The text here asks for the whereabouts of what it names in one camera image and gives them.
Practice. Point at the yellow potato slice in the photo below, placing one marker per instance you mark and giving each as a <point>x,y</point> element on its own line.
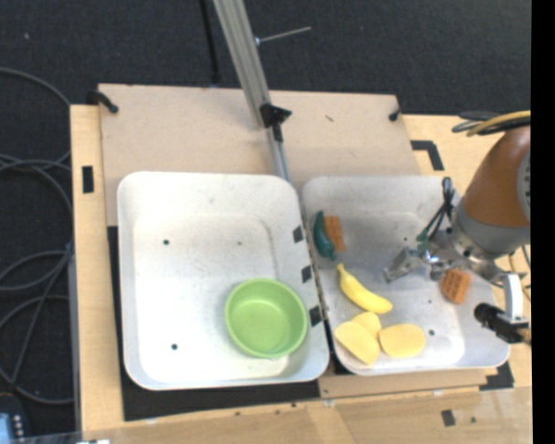
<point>402,340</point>
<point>357,342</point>
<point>370,321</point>

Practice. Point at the green bowl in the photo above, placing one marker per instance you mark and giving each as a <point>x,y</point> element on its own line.
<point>266,317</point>

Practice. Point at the brown cardboard board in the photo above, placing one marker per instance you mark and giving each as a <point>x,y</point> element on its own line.
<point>189,132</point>

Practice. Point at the white plastic tray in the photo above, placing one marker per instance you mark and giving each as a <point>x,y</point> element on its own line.
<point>388,211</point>
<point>189,271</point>

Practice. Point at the black cylinder on white bracket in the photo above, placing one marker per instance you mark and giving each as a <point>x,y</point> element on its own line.
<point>499,319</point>

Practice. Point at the yellow banana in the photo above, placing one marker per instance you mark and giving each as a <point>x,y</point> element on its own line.
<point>361,294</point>

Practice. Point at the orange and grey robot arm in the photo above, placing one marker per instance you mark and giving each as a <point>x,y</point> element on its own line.
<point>497,188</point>

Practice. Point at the thin black and white rod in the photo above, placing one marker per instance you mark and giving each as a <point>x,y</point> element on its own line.
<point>315,271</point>

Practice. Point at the orange toy waffle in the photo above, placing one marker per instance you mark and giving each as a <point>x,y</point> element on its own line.
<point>455,286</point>
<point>335,231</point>

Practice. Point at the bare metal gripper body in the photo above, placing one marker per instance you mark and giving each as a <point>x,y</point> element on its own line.
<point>467,256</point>

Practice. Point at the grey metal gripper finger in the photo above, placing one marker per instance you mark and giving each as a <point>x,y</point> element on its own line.
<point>437,272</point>
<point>403,262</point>

